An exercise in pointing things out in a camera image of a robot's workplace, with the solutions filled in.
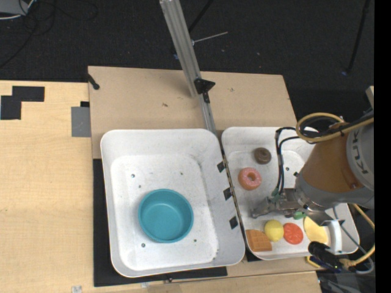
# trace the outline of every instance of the black mat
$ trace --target black mat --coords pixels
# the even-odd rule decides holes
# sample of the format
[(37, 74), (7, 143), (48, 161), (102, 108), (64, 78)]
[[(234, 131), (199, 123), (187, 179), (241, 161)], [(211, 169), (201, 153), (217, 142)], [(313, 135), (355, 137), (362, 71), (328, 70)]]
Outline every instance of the black mat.
[(248, 262), (252, 261), (261, 261), (262, 259), (257, 258), (253, 253), (251, 253), (248, 249), (246, 249), (246, 258)]
[(93, 282), (95, 287), (159, 280), (172, 281), (224, 276), (227, 276), (227, 268), (225, 267), (173, 272), (138, 278), (127, 278), (118, 274), (113, 268), (110, 258), (102, 160), (93, 160)]

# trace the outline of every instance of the black floor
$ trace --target black floor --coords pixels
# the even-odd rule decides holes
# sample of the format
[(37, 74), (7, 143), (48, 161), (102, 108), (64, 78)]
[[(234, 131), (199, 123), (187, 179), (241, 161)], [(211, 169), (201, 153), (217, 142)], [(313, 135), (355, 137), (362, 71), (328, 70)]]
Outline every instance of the black floor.
[[(180, 1), (188, 25), (208, 2)], [(352, 71), (342, 72), (364, 4), (214, 0), (191, 38), (228, 34), (195, 44), (200, 69), (281, 74), (298, 119), (331, 112), (355, 120), (370, 107), (364, 93), (374, 85), (375, 0)], [(38, 0), (29, 13), (0, 20), (0, 79), (86, 81), (89, 65), (180, 69), (158, 0)]]

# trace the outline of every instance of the yellow ball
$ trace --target yellow ball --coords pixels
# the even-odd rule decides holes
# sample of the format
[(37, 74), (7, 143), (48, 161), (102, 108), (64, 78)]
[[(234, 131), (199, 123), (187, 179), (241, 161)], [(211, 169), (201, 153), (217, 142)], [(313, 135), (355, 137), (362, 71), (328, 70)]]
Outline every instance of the yellow ball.
[(277, 242), (283, 237), (283, 226), (275, 219), (269, 220), (265, 225), (265, 234), (272, 242)]

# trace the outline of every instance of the blue bowl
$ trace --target blue bowl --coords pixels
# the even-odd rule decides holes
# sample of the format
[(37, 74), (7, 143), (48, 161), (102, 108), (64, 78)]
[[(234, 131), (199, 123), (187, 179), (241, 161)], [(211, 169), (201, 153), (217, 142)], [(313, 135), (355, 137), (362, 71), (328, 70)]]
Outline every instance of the blue bowl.
[(148, 193), (141, 201), (138, 218), (151, 239), (173, 243), (188, 235), (193, 226), (193, 210), (184, 196), (169, 189)]

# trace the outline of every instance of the metal pole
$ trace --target metal pole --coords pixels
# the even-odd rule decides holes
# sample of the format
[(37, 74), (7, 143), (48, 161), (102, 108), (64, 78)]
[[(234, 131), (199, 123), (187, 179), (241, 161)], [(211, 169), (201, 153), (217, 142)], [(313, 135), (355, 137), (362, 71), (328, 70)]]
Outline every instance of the metal pole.
[(198, 66), (196, 54), (190, 39), (189, 31), (186, 26), (185, 17), (179, 0), (159, 0), (163, 10), (167, 26), (170, 30), (172, 41), (177, 50), (178, 58), (181, 63), (183, 72), (188, 81), (188, 87), (192, 97), (198, 95), (203, 120), (207, 130), (216, 134), (213, 114), (210, 103), (205, 101), (204, 95), (199, 94), (194, 81), (201, 78), (200, 68)]

